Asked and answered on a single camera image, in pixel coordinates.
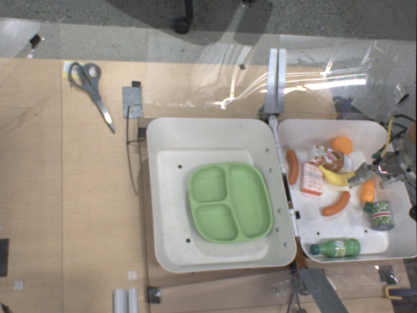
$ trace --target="green bottle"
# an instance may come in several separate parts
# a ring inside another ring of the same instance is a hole
[[[329,258],[356,256],[360,253],[360,243],[356,239],[329,240],[323,245],[311,245],[311,255],[323,254]]]

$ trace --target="banana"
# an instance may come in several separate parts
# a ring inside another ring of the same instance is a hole
[[[319,166],[319,169],[323,173],[324,179],[327,183],[330,183],[331,185],[336,186],[347,186],[348,182],[347,180],[353,177],[354,172],[350,171],[349,173],[335,173],[334,171],[327,170],[322,165]]]

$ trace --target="yellow cable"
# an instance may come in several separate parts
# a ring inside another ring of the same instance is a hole
[[[386,143],[384,146],[384,150],[382,151],[380,157],[383,158],[385,157],[386,151],[388,150],[388,145],[390,144],[390,139],[391,139],[391,128],[392,128],[392,122],[394,121],[395,116],[392,116],[390,119],[390,122],[388,123],[388,131],[387,131],[387,135],[386,135]]]

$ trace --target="scissors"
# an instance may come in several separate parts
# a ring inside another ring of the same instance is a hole
[[[77,66],[78,67],[78,75],[82,84],[77,83],[72,77],[72,69]],[[97,108],[100,110],[100,113],[103,115],[104,120],[109,125],[111,131],[115,132],[115,128],[113,126],[113,122],[111,121],[111,117],[109,112],[104,105],[100,93],[98,92],[98,81],[102,74],[102,70],[96,64],[88,63],[84,66],[81,66],[79,63],[75,62],[72,63],[70,66],[70,70],[68,71],[68,80],[72,85],[75,85],[77,88],[86,91],[88,95],[90,95],[91,99],[97,105]]]

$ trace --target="scissors handle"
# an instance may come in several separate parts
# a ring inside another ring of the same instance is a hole
[[[74,67],[78,67],[79,79],[82,83],[78,83],[72,77],[72,70]],[[98,92],[98,81],[101,76],[101,69],[96,64],[88,63],[84,67],[81,66],[78,62],[74,62],[70,65],[68,71],[68,80],[70,83],[76,87],[86,91],[93,101],[97,102],[101,99],[101,96]]]

